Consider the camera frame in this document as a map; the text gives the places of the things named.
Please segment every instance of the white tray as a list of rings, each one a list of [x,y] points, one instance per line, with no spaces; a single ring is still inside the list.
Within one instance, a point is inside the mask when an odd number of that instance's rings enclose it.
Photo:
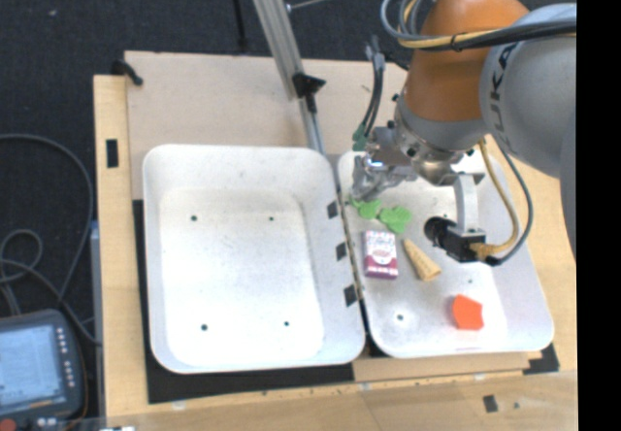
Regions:
[[[355,152],[339,161],[343,200],[349,198]],[[505,180],[494,162],[496,174]],[[457,172],[486,172],[480,152],[465,157]],[[503,243],[511,234],[507,210],[489,177],[477,186],[479,227],[488,233],[488,243]],[[400,205],[412,212],[405,232],[398,235],[399,276],[395,280],[367,278],[363,274],[362,233],[386,230],[378,220],[361,218],[352,205],[345,205],[354,261],[359,271],[369,330],[376,344],[394,357],[414,358],[466,352],[536,351],[547,347],[554,332],[539,278],[526,246],[499,267],[481,262],[459,263],[443,249],[433,247],[424,234],[432,216],[457,221],[452,186],[437,187],[422,178],[402,182],[380,196],[382,208]],[[402,240],[414,241],[441,266],[441,274],[423,282],[414,272]],[[484,327],[478,331],[459,330],[450,306],[457,294],[483,304]]]
[[[346,363],[365,332],[333,170],[301,148],[163,145],[143,166],[151,348],[183,374]]]

